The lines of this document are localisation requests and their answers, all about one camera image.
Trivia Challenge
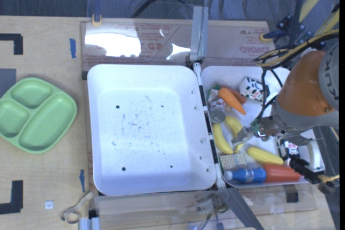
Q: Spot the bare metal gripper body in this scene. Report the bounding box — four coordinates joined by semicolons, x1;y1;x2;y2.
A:
252;115;287;141

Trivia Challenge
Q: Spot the yellow banana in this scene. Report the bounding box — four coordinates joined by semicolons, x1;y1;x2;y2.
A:
211;122;234;155
224;115;246;155

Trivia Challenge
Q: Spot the yellow corn cob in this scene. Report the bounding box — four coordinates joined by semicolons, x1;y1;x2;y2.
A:
246;145;285;166

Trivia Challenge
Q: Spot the small white and black carton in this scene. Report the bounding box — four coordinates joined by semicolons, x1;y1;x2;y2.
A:
278;140;301;159

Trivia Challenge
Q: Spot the small printed can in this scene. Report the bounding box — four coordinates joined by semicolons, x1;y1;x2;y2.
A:
208;97;227;124

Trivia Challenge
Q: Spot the orange carrot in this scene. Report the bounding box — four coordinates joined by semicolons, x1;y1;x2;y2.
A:
218;87;247;116

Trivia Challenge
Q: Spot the blue bottle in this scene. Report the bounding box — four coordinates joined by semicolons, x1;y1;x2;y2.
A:
223;167;267;184

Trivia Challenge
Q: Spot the orange-brown sausage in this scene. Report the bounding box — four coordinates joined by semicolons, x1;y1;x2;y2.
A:
227;87;247;105

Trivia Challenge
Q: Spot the orange bottle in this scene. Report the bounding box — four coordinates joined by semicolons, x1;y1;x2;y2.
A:
263;163;302;184

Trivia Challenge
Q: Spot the white carton with black spots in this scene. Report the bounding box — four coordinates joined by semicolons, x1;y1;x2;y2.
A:
238;76;271;102

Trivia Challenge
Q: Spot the thin black and white rod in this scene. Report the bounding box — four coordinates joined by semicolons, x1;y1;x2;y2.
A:
192;61;226;190

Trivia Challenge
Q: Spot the green and red packet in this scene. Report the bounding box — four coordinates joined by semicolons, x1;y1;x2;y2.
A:
206;83;222;102

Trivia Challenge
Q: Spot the white plastic tray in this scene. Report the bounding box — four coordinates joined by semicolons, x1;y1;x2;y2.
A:
201;65;325;189
86;63;218;197

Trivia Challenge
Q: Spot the brown cardboard board red print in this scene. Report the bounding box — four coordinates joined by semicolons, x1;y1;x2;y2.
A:
80;20;319;215

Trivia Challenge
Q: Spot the green divided plate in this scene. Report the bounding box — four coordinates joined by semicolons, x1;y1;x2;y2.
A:
0;77;78;155

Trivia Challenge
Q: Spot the black cylinder on white bracket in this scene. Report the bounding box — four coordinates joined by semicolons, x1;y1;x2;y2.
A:
289;140;326;185

